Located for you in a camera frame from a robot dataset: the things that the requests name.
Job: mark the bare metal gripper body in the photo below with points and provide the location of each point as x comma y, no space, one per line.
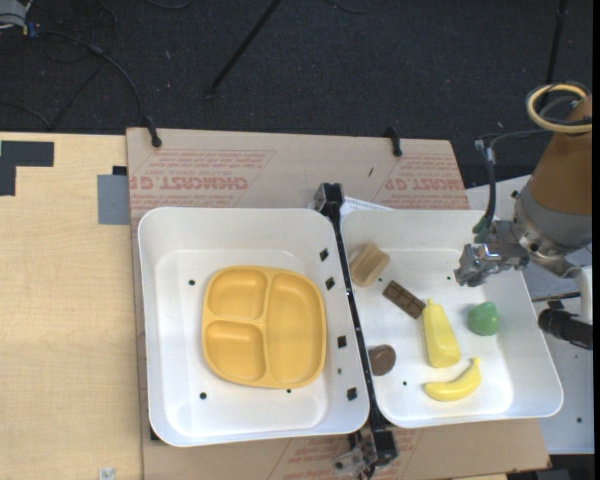
510,253

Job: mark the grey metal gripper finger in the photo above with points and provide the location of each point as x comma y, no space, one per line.
472,253
466,274

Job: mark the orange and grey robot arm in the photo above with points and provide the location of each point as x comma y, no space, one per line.
564,168

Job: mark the green toy pepper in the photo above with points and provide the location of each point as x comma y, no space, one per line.
484,319

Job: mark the brown chocolate bar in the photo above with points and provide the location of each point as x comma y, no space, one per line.
404,299

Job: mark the yellow squeeze bottle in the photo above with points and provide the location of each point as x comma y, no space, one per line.
440,340

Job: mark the tan toy bread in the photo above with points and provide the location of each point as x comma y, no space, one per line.
367,265

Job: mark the white plastic tray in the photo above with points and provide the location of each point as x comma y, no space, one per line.
175,318
520,368

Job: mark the yellow banana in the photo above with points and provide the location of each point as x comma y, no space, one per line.
455,388

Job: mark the thin black and white rod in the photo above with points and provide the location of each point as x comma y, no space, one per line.
356,313

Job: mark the brown round biscuit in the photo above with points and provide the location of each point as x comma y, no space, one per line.
382,359

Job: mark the yellow divided plate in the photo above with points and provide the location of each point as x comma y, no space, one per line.
295,328

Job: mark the brown cardboard board red print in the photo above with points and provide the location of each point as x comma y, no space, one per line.
260,178

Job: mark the black cylinder on white bracket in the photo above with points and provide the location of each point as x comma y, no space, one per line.
565,328

